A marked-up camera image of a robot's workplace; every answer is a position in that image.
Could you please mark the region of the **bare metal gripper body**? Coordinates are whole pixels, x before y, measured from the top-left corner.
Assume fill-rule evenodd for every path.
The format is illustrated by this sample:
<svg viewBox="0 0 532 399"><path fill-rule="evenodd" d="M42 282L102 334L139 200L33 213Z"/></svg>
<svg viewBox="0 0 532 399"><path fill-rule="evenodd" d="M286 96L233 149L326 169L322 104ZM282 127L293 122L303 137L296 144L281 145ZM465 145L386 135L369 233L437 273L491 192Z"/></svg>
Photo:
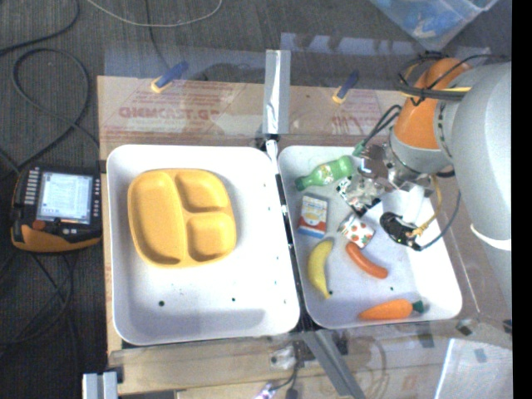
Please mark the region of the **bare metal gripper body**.
<svg viewBox="0 0 532 399"><path fill-rule="evenodd" d="M404 164L387 144L366 147L361 153L358 170L361 175L382 185L386 192L412 192L415 186L421 187L425 195L434 192L430 176Z"/></svg>

